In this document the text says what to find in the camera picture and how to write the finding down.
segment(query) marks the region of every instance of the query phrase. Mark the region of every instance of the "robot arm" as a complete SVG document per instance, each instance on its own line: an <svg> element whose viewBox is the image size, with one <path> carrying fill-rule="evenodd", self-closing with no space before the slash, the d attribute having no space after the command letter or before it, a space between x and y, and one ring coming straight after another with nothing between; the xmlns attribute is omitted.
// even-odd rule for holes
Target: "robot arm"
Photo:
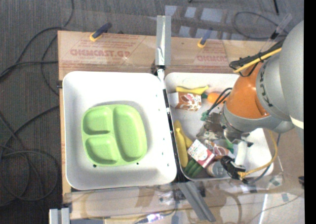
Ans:
<svg viewBox="0 0 316 224"><path fill-rule="evenodd" d="M220 113L220 124L230 141L257 128L284 133L295 127L304 144L303 21L286 37L279 54L236 81Z"/></svg>

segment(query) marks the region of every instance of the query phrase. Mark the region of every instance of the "cardboard box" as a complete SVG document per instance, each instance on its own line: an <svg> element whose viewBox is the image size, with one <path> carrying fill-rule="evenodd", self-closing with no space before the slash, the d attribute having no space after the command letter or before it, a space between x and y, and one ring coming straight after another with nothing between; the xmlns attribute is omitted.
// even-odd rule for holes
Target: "cardboard box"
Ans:
<svg viewBox="0 0 316 224"><path fill-rule="evenodd" d="M202 107L202 98L198 94L175 92L168 95L168 100L176 109L198 111Z"/></svg>
<svg viewBox="0 0 316 224"><path fill-rule="evenodd" d="M215 155L207 149L198 139L188 149L188 154L196 160L203 168L215 158Z"/></svg>

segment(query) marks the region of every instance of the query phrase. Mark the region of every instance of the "yellow banana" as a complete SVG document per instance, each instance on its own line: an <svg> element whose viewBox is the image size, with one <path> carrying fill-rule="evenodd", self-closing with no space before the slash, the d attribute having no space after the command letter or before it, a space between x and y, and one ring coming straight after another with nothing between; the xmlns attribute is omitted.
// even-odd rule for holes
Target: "yellow banana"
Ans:
<svg viewBox="0 0 316 224"><path fill-rule="evenodd" d="M185 133L183 132L183 129L182 129L182 126L181 126L181 123L180 123L179 120L176 120L176 121L173 123L173 125L174 125L175 128L179 128L179 129L180 129L179 133L182 134L182 136L183 136L183 138L184 138L184 141L185 141L185 143L186 143L186 148L188 149L188 148L193 144L193 141L192 141L189 137L187 137L187 136L185 135Z"/></svg>
<svg viewBox="0 0 316 224"><path fill-rule="evenodd" d="M180 133L180 128L176 128L176 142L177 142L180 164L183 168L185 168L188 164L189 158L188 158L186 143L184 141L182 134Z"/></svg>
<svg viewBox="0 0 316 224"><path fill-rule="evenodd" d="M204 93L204 91L206 91L207 89L208 89L208 86L194 88L194 89L187 89L184 87L177 86L176 92L184 92L184 93L192 93L192 94L202 95Z"/></svg>

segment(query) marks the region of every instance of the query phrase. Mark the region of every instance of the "black cable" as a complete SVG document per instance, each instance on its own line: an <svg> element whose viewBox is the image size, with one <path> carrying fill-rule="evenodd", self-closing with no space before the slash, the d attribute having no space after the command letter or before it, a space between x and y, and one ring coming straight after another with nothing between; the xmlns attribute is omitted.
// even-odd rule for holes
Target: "black cable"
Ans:
<svg viewBox="0 0 316 224"><path fill-rule="evenodd" d="M58 166L58 162L57 160L51 156L50 154L48 153L44 153L44 152L38 152L38 151L34 151L34 150L15 150L15 149L12 149L10 147L7 147L7 144L8 142L10 141L10 139L14 138L14 139L18 139L17 137L17 133L23 129L26 125L28 125L30 122L34 121L35 119L39 118L40 116L58 108L59 106L54 106L54 107L51 107L49 109L47 109L46 111L36 115L35 117L29 119L27 122L25 122L23 125L21 125L16 131L13 131L10 126L7 124L7 122L4 120L3 116L0 114L0 121L2 122L2 124L8 129L8 131L10 132L11 136L5 141L5 143L3 145L0 145L0 148L1 148L1 151L0 151L0 165L1 165L1 162L4 158L7 158L7 157L11 157L13 155L19 155L19 156L22 156L23 158L25 158L27 161L28 161L28 164L29 164L29 169L28 169L28 178L27 178L27 182L29 183L29 175L30 175L30 169L32 168L33 171L35 172L38 180L40 181L40 190L42 192L42 196L38 197L38 198L26 198L26 197L23 197L23 194L27 191L27 186L25 186L22 190L22 192L20 194L16 194L15 192L11 191L11 189L8 188L8 186L6 185L6 182L5 182L5 179L2 177L2 173L0 173L0 180L1 180L1 184L3 185L3 187L6 189L6 191L14 197L13 200L9 200L9 201L6 201L4 203L1 203L0 206L6 206L10 203L12 203L15 199L20 199L22 201L40 201L44 198L46 198L47 196L49 196L53 190L56 188L57 186L57 183L58 183L58 174L59 174L59 166ZM35 155L40 155L42 157L45 157L45 158L49 158L53 161L54 163L54 167L56 169L56 179L55 179L55 182L53 184L53 187L46 193L44 194L43 193L43 185L41 183L41 180L40 180L40 175L38 173L38 171L36 170L36 168L34 167L34 165L32 164L32 162L27 158L26 154L35 154Z"/></svg>
<svg viewBox="0 0 316 224"><path fill-rule="evenodd" d="M3 70L3 72L5 72L3 75L0 74L0 79L2 77L4 77L11 69L20 66L20 65L25 65L25 64L53 64L53 63L58 63L58 60L51 60L51 61L24 61L24 62L18 62L15 63L9 67L7 67L6 69Z"/></svg>
<svg viewBox="0 0 316 224"><path fill-rule="evenodd" d="M70 14L68 20L66 21L66 23L63 25L63 27L66 27L66 26L68 25L68 23L69 23L70 20L72 19L72 16L73 16L73 13L74 13L74 10L75 10L74 0L70 0L70 2L71 2L71 9L72 9L72 10L71 10L71 14ZM49 45L48 45L48 47L46 48L44 54L42 55L41 60L44 60L44 58L45 58L45 56L46 56L46 54L47 54L49 48L51 47L52 43L56 40L56 38L57 38L57 35L56 35L56 36L51 40L51 42L49 43ZM55 95L59 96L59 93L49 84L49 82L48 82L48 80L47 80L47 78L46 78L46 76L45 76L45 74L44 74L43 65L41 65L40 70L41 70L42 77L43 77L43 79L44 79L44 81L45 81L45 84L50 88L50 90L51 90Z"/></svg>
<svg viewBox="0 0 316 224"><path fill-rule="evenodd" d="M225 94L225 93L226 93L228 90L231 90L231 89L232 89L232 88L227 88L227 89L225 89L225 90L222 91L222 93L217 97L217 99L215 100L215 102L213 103L213 105L207 110L207 112L206 112L207 115L210 114L210 112L211 112L214 108L216 108L220 103L222 103L222 102L225 100L226 97L229 96L230 92L227 93L227 94Z"/></svg>
<svg viewBox="0 0 316 224"><path fill-rule="evenodd" d="M177 210L178 210L178 201L176 201L176 203L174 205L174 208L172 209L172 211L170 213L167 213L167 214L161 214L160 213L160 215L166 217L166 216L175 214L177 212Z"/></svg>
<svg viewBox="0 0 316 224"><path fill-rule="evenodd" d="M238 26L237 26L237 17L241 14L250 14L250 15L255 15L255 16L259 16L261 18L263 18L264 20L272 23L273 25L275 25L276 27L278 26L277 23L275 23L274 21L272 21L271 19L261 15L261 14L258 14L258 13L255 13L255 12L251 12L251 11L240 11L238 13L236 13L233 17L233 27L235 29L235 31L237 33L239 33L240 35L243 35L244 37L248 38L248 39L252 39L252 40L267 40L269 37L253 37L253 36L249 36L245 33L243 33L242 31L239 30Z"/></svg>
<svg viewBox="0 0 316 224"><path fill-rule="evenodd" d="M74 13L74 10L75 10L75 5L74 5L74 0L70 0L71 1L71 13L70 13L70 16L68 17L66 23L62 26L62 27L49 27L49 28L46 28L44 30L41 30L40 32L38 32L37 34L35 34L31 39L30 41L25 45L25 47L23 48L22 52L20 53L19 57L17 58L17 60L15 61L15 63L9 67L7 67L5 70L3 70L1 73L0 73L0 80L1 78L3 78L5 75L7 75L12 69L13 67L15 67L15 65L17 65L20 60L22 59L23 55L25 54L26 50L29 48L29 46L31 45L31 43L38 37L40 36L41 34L47 32L47 31L51 31L51 30L66 30L66 26L69 24L70 20L72 19L73 17L73 13ZM55 37L50 41L50 43L48 44L47 48L45 49L45 52L44 54L42 55L42 58L41 60L43 61L49 48L51 47L51 45L53 44L53 42L56 40L57 38L57 35L55 35ZM56 95L59 95L58 92L49 84L45 74L44 74L44 71L43 71L43 64L41 65L41 74L42 74L42 77L44 79L44 82L45 84L52 90L52 92Z"/></svg>
<svg viewBox="0 0 316 224"><path fill-rule="evenodd" d="M260 59L260 62L263 62L264 60L261 59L262 56L270 53L270 52L273 52L279 48L282 47L283 45L283 42L284 40L281 40L279 42L277 42L275 45L273 45L271 48L269 48L268 50L264 51L264 52L259 52L253 56L248 56L248 57L245 57L245 58L240 58L239 60L235 60L235 61L232 61L230 64L229 64L229 67L236 70L237 67L242 67L243 65L247 64L247 63L250 63L251 61L255 60L255 59ZM250 70L250 72L247 74L247 75L244 75L242 72L239 72L239 75L242 76L242 77L248 77L252 74L252 72L255 70L255 68L257 67L258 63L254 64L254 66L252 67L252 69Z"/></svg>
<svg viewBox="0 0 316 224"><path fill-rule="evenodd" d="M38 201L35 202L35 205L40 209L40 212L41 212L40 223L44 223L44 219L45 219L44 216L46 216L46 212L44 208L38 203Z"/></svg>
<svg viewBox="0 0 316 224"><path fill-rule="evenodd" d="M25 47L23 48L21 54L19 55L19 57L17 58L17 60L15 61L14 64L12 64L11 66L7 67L6 69L4 69L1 73L0 73L0 79L2 79L3 77L5 77L6 75L8 75L11 70L15 67L15 65L18 65L18 63L20 63L21 58L23 57L24 53L26 52L27 48L30 46L30 44L33 42L34 39L36 39L39 35L41 35L42 33L45 33L47 31L51 31L51 30L57 30L60 29L62 30L62 27L50 27L50 28L46 28L40 32L38 32L37 34L35 34L30 41L25 45Z"/></svg>

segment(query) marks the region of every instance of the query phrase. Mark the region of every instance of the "green plastic plate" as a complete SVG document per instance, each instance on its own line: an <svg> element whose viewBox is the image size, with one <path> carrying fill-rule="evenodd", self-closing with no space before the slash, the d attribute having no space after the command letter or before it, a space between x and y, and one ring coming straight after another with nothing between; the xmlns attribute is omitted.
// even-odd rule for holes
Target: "green plastic plate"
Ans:
<svg viewBox="0 0 316 224"><path fill-rule="evenodd" d="M90 108L81 120L85 153L99 166L138 162L147 152L146 132L138 111L129 105Z"/></svg>

